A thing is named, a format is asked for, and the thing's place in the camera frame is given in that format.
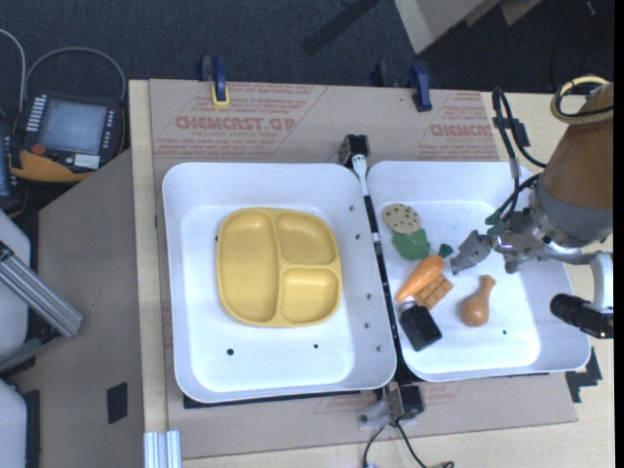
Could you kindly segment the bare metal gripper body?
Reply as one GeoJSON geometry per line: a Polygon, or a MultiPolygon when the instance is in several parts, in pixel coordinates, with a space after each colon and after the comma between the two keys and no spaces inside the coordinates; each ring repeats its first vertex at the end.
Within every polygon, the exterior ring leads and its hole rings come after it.
{"type": "Polygon", "coordinates": [[[512,195],[488,217],[491,247],[506,260],[545,260],[562,254],[555,242],[561,231],[562,202],[551,195],[530,195],[517,210],[519,195],[512,195]]]}

